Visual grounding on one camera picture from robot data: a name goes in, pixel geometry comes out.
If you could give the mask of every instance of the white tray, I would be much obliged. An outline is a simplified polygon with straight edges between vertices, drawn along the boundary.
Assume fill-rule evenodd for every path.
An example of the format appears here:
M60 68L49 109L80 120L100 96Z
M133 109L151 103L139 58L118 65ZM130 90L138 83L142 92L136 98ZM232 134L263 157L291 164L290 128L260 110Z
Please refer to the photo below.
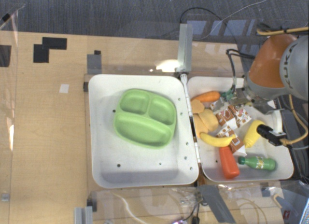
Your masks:
M242 87L243 79L237 80L237 87ZM188 82L188 91L191 97L205 93L207 91L227 91L232 85L232 78L223 77L193 77ZM266 125L272 127L275 131L282 131L282 119L280 111L275 111L271 115L264 115L252 107L245 108L252 119L259 119ZM236 134L243 139L251 122L243 127L236 129ZM216 135L220 127L211 134ZM275 147L267 142L266 139L260 138L252 148L246 149L247 156L270 157L274 159L277 166L274 171L255 170L246 165L239 165L240 175L232 180L227 180L223 176L219 149L210 146L197 139L202 167L205 175L214 182L244 182L244 181L269 181L284 180L292 176L294 167L290 153L286 147Z
M150 149L119 138L113 110L122 94L139 88L171 100L175 134L166 147ZM193 135L182 83L169 76L96 75L89 82L92 173L104 188L190 184L198 177Z

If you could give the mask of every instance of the wooden table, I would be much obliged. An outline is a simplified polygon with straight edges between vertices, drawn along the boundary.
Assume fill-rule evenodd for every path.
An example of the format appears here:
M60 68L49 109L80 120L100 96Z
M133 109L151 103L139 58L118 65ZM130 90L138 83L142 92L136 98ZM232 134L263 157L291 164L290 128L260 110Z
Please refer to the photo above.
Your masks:
M50 50L49 63L33 63L33 45L42 44L42 37L67 38L67 49ZM87 54L100 50L103 70L145 72L158 60L176 59L178 42L19 32L18 43L9 224L72 224L74 208L85 207L88 197L83 92ZM225 55L227 48L233 46L194 42L193 68L213 76L231 76ZM238 76L242 74L240 61L236 61L236 71ZM59 92L62 84L69 85L68 93ZM140 200L149 196L136 191L132 190L131 194L124 191L128 195L123 199L132 203L132 215L144 222L131 216L127 222L120 218L114 223L160 224L179 218L177 208L170 214L156 217L142 211L143 201ZM157 205L163 200L152 197ZM269 197L260 196L254 200L263 209L268 223L280 223L280 209ZM123 204L119 198L113 206L118 202ZM250 205L241 210L231 207L231 210L239 223L246 223L250 214L256 218L255 209ZM209 207L201 208L200 218L201 223L206 220L216 223ZM5 218L0 221L8 223Z

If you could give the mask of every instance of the red bottle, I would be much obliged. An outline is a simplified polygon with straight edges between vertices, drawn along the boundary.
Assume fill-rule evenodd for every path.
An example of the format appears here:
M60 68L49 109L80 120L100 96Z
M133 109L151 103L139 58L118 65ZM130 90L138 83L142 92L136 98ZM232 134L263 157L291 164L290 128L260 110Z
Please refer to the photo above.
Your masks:
M230 148L228 146L219 148L219 154L225 178L232 179L237 177L240 171Z

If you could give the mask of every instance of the green plate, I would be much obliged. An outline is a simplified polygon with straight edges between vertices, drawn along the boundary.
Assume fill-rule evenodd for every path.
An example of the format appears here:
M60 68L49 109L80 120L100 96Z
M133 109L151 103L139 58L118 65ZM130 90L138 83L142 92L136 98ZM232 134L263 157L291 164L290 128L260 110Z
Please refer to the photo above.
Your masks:
M149 148L166 146L174 136L176 108L165 97L140 89L120 98L113 122L119 137Z

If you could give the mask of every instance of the green bottle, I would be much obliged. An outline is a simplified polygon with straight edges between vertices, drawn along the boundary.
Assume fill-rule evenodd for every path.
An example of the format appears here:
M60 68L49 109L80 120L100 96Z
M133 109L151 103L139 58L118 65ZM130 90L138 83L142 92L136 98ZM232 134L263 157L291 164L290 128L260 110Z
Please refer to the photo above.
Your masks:
M254 168L254 169L262 169L262 170L269 170L272 171L276 167L276 162L273 159L266 159L261 158L258 156L245 158L239 157L238 163L241 165L246 164L247 166Z

